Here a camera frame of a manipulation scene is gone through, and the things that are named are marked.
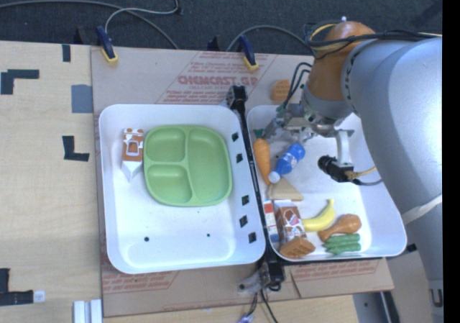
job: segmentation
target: wooden tabletop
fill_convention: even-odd
[[[74,301],[101,298],[101,266],[92,113],[73,113],[72,86],[91,86],[89,46],[0,42],[0,268],[10,291],[44,291],[45,302],[1,306],[0,322],[72,322]],[[88,161],[66,160],[63,137]],[[279,322],[358,322],[353,298],[270,303]],[[238,322],[249,306],[174,311],[104,322]],[[260,304],[255,322],[272,322]]]

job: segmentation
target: green divided plate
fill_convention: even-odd
[[[171,206],[220,203],[232,185],[224,139],[212,129],[195,125],[150,130],[144,139],[144,175],[150,195]]]

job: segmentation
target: blue toy bottle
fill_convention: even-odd
[[[271,183],[277,183],[282,175],[286,175],[297,165],[298,161],[305,157],[305,148],[295,142],[286,151],[286,153],[278,159],[275,170],[270,172],[268,179]]]

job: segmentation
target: orange carrot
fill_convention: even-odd
[[[268,142],[260,136],[261,130],[255,130],[256,141],[254,142],[254,157],[257,162],[257,167],[259,168],[260,173],[264,179],[264,182],[267,185],[270,185],[271,182],[268,179],[268,174],[271,171],[270,165],[270,145]]]

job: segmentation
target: cardboard box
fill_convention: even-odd
[[[232,85],[244,85],[246,108],[271,104],[270,89],[291,79],[299,62],[311,57],[256,55],[259,68],[250,71],[241,53],[117,48],[119,61],[108,64],[101,49],[91,51],[96,136],[101,271],[105,317],[249,304],[252,295],[238,292],[238,281],[257,270],[254,265],[127,275],[116,270],[106,254],[104,197],[101,188],[98,116],[112,104],[221,104]],[[270,300],[382,291],[393,288],[384,258],[321,262],[285,267],[286,279]]]

